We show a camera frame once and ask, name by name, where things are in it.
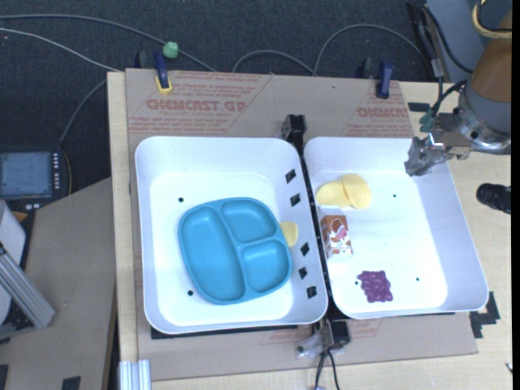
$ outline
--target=wooden edge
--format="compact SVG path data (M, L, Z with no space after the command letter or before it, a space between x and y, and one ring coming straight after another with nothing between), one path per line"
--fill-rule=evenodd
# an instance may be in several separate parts
M126 80L122 72L107 73L110 162L114 202L115 262L119 351L122 361L137 362L137 311L132 246L132 205L128 165Z

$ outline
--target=electronic device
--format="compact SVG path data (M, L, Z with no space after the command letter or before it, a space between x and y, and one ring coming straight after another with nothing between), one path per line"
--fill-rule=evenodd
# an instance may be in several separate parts
M56 144L0 145L0 198L11 210L30 211L69 194L67 157Z
M437 114L440 97L437 110L431 108L421 118L421 131L428 135L412 140L405 162L410 176L424 175L453 157L465 159L470 151L511 154L513 9L498 28L486 29L478 20L479 8L486 1L475 5L472 20L478 32L491 39L471 77L452 87L460 94L453 113Z

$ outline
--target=blue clamp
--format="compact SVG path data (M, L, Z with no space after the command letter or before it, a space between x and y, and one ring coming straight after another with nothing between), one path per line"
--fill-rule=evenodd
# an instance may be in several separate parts
M173 90L170 78L168 77L168 70L166 68L166 61L160 50L154 51L155 68L157 69L157 76L155 83L161 94L169 94Z
M392 76L392 65L387 61L382 61L379 64L379 79L380 81L375 86L375 95L377 98L390 97L390 77Z

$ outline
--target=white tray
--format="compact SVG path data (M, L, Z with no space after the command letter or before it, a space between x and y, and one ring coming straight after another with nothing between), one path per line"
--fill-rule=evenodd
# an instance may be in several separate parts
M313 323L324 316L327 290L310 205L299 156L289 143L152 136L139 144L135 159L144 307L154 328L179 334ZM295 176L288 182L291 172ZM299 202L293 205L296 195ZM279 222L296 223L300 235L290 248L292 274L282 288L250 301L216 305L197 293L182 259L177 228L188 209L228 197L263 202Z
M405 173L410 139L317 137L305 146L314 194L345 173L362 176L372 192L364 210L339 209L347 219L350 258L329 258L332 296L355 319L478 310L488 286L448 165L418 177ZM357 276L385 271L391 301L369 303Z

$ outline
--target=green knob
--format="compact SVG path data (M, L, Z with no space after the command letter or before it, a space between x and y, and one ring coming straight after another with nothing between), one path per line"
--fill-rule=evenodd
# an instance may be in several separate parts
M162 47L162 54L169 59L175 59L179 56L179 45L175 42L167 42Z

